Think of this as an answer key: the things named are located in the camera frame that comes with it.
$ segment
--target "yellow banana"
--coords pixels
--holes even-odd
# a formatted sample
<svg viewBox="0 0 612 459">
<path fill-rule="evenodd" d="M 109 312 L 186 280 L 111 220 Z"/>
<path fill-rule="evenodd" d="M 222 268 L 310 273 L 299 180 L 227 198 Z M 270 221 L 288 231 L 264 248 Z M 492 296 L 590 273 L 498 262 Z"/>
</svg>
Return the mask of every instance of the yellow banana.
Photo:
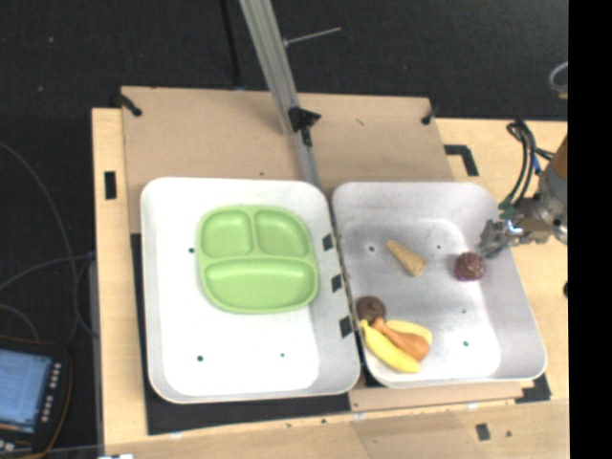
<svg viewBox="0 0 612 459">
<path fill-rule="evenodd" d="M 360 321 L 360 327 L 363 330 L 365 346 L 389 367 L 396 371 L 409 373 L 416 373 L 421 370 L 421 364 L 416 359 L 396 347 L 381 332 L 372 328 L 367 319 Z"/>
<path fill-rule="evenodd" d="M 431 331 L 425 326 L 421 326 L 417 323 L 412 323 L 411 321 L 401 321 L 399 319 L 388 320 L 386 322 L 386 326 L 391 328 L 391 330 L 395 330 L 396 332 L 413 333 L 415 335 L 420 335 L 425 340 L 427 340 L 427 343 L 429 345 L 431 345 Z"/>
</svg>

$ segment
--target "black clip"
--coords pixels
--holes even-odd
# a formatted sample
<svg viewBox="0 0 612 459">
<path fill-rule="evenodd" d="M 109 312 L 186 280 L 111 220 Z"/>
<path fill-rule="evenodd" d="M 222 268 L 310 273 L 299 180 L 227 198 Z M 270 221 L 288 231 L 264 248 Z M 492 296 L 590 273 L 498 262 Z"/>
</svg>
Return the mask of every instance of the black clip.
<svg viewBox="0 0 612 459">
<path fill-rule="evenodd" d="M 301 131 L 302 141 L 306 146 L 313 145 L 313 139 L 310 135 L 310 128 L 321 119 L 321 115 L 315 112 L 310 112 L 299 107 L 289 109 L 289 120 L 294 132 Z"/>
</svg>

